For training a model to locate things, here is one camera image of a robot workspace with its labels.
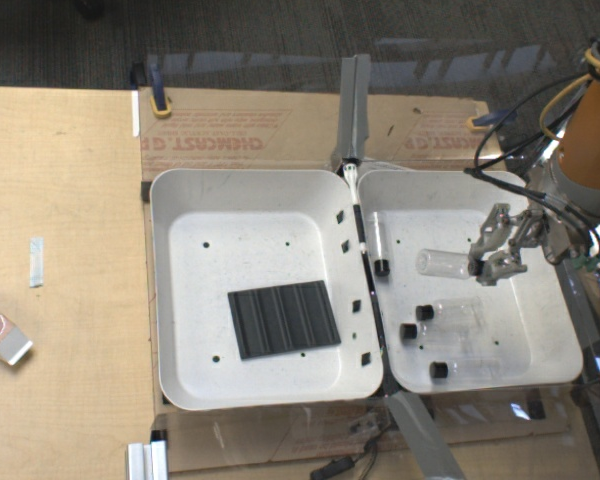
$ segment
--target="black connector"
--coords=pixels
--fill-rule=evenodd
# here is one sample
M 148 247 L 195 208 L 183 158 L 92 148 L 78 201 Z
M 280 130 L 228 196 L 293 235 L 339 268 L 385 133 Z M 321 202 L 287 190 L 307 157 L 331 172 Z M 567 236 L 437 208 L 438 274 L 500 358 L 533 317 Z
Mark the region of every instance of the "black connector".
M 351 457 L 343 457 L 341 459 L 332 460 L 324 467 L 311 472 L 310 480 L 327 480 L 333 478 L 340 473 L 349 471 L 355 467 L 356 463 Z

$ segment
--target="black cap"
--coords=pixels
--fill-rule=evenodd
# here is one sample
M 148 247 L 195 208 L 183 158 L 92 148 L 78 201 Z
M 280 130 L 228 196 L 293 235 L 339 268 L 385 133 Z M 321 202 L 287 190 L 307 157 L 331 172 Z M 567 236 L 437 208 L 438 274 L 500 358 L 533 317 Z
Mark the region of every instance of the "black cap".
M 415 340 L 418 337 L 418 326 L 416 324 L 402 324 L 400 326 L 400 338 L 402 340 Z
M 435 314 L 436 312 L 433 310 L 433 306 L 431 304 L 416 306 L 416 318 L 418 320 L 431 320 Z
M 373 262 L 373 269 L 378 277 L 386 277 L 391 271 L 389 269 L 389 260 L 376 260 Z
M 449 376 L 447 363 L 434 361 L 429 365 L 429 375 L 431 375 L 432 379 L 446 379 Z

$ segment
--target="table surface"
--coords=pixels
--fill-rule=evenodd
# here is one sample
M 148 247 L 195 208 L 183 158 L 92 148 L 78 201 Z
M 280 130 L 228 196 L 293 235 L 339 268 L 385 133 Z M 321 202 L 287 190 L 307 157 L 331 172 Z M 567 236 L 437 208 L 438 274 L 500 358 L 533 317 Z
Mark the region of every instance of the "table surface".
M 34 341 L 0 362 L 0 479 L 122 479 L 153 421 L 141 161 L 124 91 L 0 88 L 0 310 Z M 29 240 L 44 237 L 44 285 Z M 453 447 L 470 478 L 596 478 L 580 412 L 557 435 Z M 325 461 L 178 478 L 306 478 Z M 355 478 L 353 472 L 343 480 Z M 421 478 L 408 450 L 370 478 Z

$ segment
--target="caster wheel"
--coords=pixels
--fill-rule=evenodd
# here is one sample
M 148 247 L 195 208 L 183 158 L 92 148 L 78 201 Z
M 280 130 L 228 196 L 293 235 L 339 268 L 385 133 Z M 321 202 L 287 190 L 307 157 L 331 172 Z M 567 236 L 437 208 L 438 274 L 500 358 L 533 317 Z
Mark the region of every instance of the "caster wheel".
M 104 14 L 104 0 L 74 0 L 74 4 L 86 20 L 95 20 Z

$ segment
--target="tape strip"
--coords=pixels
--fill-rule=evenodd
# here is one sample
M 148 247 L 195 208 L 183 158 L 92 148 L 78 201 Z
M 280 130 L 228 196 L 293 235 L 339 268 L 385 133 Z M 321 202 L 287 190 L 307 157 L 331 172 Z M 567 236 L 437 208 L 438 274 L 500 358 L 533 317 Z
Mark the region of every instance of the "tape strip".
M 32 237 L 29 241 L 29 288 L 44 283 L 44 238 Z

